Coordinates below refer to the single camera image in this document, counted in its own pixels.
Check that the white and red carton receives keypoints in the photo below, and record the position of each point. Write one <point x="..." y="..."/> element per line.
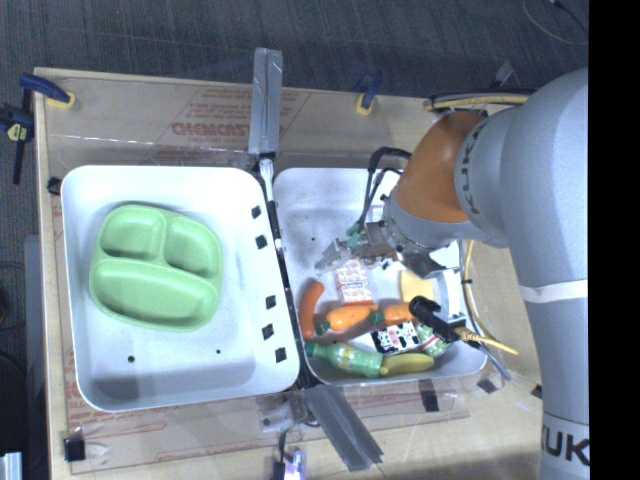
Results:
<point x="354" y="283"/>

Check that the white carton black cow print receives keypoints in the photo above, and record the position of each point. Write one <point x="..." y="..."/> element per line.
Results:
<point x="395" y="339"/>

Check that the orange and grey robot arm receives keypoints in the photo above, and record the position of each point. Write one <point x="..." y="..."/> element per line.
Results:
<point x="530" y="178"/>

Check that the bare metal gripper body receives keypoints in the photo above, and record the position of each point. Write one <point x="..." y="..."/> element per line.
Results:
<point x="374" y="246"/>

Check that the brown cardboard board red print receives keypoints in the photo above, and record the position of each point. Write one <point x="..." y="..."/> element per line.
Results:
<point x="165" y="118"/>

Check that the small orange carrot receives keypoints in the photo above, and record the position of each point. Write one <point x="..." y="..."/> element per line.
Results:
<point x="397" y="313"/>

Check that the green plastic bottle yellow label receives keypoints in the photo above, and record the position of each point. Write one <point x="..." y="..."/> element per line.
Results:
<point x="350" y="358"/>

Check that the large orange carrot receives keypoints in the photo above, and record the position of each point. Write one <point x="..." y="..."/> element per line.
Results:
<point x="350" y="317"/>

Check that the green divided plate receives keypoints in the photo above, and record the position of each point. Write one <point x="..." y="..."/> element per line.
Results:
<point x="150" y="278"/>

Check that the yellow bread slice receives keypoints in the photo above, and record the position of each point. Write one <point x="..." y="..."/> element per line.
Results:
<point x="412" y="285"/>

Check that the white plastic tray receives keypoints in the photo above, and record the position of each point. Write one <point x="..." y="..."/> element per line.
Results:
<point x="310" y="208"/>
<point x="165" y="373"/>

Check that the yellow banana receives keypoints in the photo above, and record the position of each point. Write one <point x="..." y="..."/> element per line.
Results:
<point x="407" y="363"/>

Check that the orange sausage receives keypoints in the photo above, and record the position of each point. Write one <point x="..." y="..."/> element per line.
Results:
<point x="309" y="308"/>

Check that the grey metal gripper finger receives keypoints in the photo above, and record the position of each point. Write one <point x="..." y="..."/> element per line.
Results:
<point x="347" y="248"/>
<point x="326" y="257"/>

